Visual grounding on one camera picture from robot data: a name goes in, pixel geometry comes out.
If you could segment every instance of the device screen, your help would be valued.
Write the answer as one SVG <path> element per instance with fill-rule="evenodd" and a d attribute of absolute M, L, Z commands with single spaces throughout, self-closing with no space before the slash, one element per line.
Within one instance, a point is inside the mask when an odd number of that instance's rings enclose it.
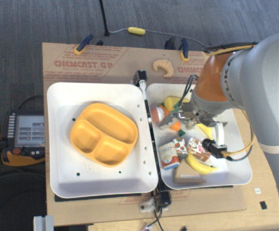
<path fill-rule="evenodd" d="M 43 115 L 18 115 L 15 131 L 15 147 L 44 147 Z"/>

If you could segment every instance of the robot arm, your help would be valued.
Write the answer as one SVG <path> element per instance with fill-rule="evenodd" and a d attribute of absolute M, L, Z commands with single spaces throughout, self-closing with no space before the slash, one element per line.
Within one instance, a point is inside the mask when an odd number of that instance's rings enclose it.
<path fill-rule="evenodd" d="M 279 34 L 252 49 L 211 56 L 183 105 L 206 126 L 226 109 L 245 110 L 279 191 Z"/>

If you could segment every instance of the yellow cable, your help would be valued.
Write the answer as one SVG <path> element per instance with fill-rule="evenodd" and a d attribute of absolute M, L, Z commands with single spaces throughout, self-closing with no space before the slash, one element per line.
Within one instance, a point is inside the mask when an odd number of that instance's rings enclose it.
<path fill-rule="evenodd" d="M 250 49 L 253 48 L 254 45 L 244 45 L 244 46 L 237 46 L 237 47 L 231 47 L 231 48 L 227 48 L 227 49 L 223 49 L 223 50 L 219 50 L 219 51 L 215 51 L 215 52 L 204 52 L 207 56 L 212 56 L 212 55 L 219 55 L 219 54 L 224 54 L 224 53 L 229 53 L 232 51 L 239 51 L 239 50 L 244 50 L 244 49 Z"/>
<path fill-rule="evenodd" d="M 244 116 L 245 116 L 245 118 L 247 119 L 247 121 L 249 122 L 249 119 L 247 118 L 247 115 L 246 115 L 246 113 L 245 113 L 245 111 L 244 110 L 242 110 L 242 113 L 244 114 Z M 253 145 L 253 143 L 254 143 L 254 141 L 255 141 L 255 135 L 254 135 L 254 132 L 253 132 L 253 130 L 252 130 L 252 127 L 250 126 L 250 128 L 251 128 L 251 134 L 252 134 L 252 140 L 251 140 L 251 142 L 246 146 L 246 147 L 244 147 L 243 149 L 241 149 L 241 150 L 239 150 L 239 151 L 236 151 L 236 152 L 228 152 L 228 151 L 222 151 L 221 153 L 222 153 L 222 155 L 224 156 L 224 157 L 228 157 L 228 156 L 232 156 L 232 155 L 236 155 L 236 154 L 239 154 L 239 153 L 241 153 L 241 152 L 244 152 L 244 151 L 246 151 L 246 150 L 248 150 L 248 149 L 250 149 L 250 147 Z"/>

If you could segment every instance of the croissant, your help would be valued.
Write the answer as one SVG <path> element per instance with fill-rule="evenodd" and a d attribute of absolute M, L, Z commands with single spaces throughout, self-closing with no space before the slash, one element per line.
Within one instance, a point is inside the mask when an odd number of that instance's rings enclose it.
<path fill-rule="evenodd" d="M 166 71 L 166 74 L 163 75 L 164 78 L 171 78 L 174 75 L 174 68 L 172 66 L 172 63 L 169 60 L 166 59 L 160 59 L 153 63 L 153 69 L 154 71 L 158 71 L 158 68 L 162 68 Z"/>

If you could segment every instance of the cardboard sheet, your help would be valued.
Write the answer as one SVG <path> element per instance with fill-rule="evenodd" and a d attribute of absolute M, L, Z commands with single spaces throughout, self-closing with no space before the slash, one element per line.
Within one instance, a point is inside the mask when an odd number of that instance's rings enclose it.
<path fill-rule="evenodd" d="M 46 130 L 47 211 L 54 216 L 54 225 L 108 222 L 152 218 L 153 213 L 141 213 L 139 204 L 150 198 L 139 196 L 56 202 L 50 186 L 49 127 L 46 93 L 56 82 L 130 83 L 137 70 L 147 73 L 147 85 L 152 83 L 186 84 L 190 74 L 199 75 L 207 56 L 190 51 L 190 60 L 184 62 L 180 51 L 142 48 L 90 46 L 82 55 L 74 54 L 75 44 L 43 43 L 43 84 Z M 174 67 L 174 76 L 164 78 L 165 71 L 152 68 L 154 61 L 168 59 Z M 225 188 L 172 190 L 172 204 L 163 216 L 245 210 L 239 186 Z"/>

